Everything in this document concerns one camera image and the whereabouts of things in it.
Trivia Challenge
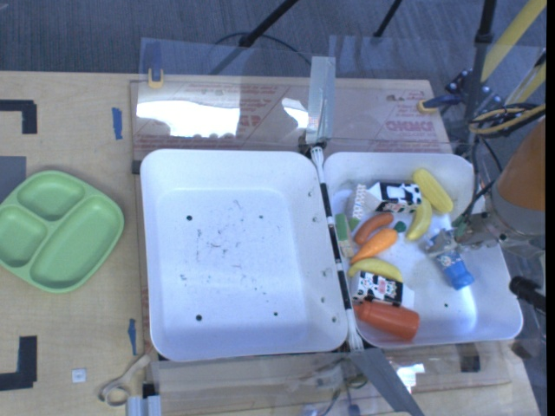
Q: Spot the yellow banana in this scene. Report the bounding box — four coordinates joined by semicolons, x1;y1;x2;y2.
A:
404;197;434;243
347;257;405;283

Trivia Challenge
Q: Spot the white plastic tray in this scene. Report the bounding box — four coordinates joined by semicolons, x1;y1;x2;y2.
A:
139;147;350;363
323;151;525;350

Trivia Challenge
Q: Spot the yellow corn cob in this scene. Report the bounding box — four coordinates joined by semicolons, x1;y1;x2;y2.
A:
411;167;455;215

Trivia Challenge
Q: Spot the black and white cow carton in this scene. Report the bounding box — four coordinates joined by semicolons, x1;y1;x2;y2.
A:
366;181;423;215

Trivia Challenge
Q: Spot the orange carrot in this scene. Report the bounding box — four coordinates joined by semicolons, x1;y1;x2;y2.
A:
349;220;408;265

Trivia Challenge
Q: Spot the black cylinder on white bracket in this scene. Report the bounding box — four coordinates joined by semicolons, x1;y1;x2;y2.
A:
508;275;546;315

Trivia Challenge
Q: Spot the green packet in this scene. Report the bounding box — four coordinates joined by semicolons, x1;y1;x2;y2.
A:
334;212;356;258

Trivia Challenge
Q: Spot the blue plastic bottle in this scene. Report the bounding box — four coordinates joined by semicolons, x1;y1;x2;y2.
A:
434;249;475;291

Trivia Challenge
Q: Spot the orange bottle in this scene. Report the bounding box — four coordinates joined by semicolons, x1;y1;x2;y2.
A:
352;299;421;343

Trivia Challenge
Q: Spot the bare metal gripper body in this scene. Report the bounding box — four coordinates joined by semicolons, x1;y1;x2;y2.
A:
451;211;500;251

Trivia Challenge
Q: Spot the cow print carton with red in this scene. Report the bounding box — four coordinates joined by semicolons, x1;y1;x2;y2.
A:
350;270;415;309

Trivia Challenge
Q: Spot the green divided plate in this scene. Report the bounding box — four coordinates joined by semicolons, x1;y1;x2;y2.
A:
0;170;126;295

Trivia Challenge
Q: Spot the brown cardboard board red print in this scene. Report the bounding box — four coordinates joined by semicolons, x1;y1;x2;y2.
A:
129;74;518;403

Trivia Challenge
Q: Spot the orange sausage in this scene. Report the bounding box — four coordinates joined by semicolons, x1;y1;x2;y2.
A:
354;211;395;246

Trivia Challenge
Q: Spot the thin black and white rod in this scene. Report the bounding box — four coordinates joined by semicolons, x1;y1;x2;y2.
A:
309;144;364;351

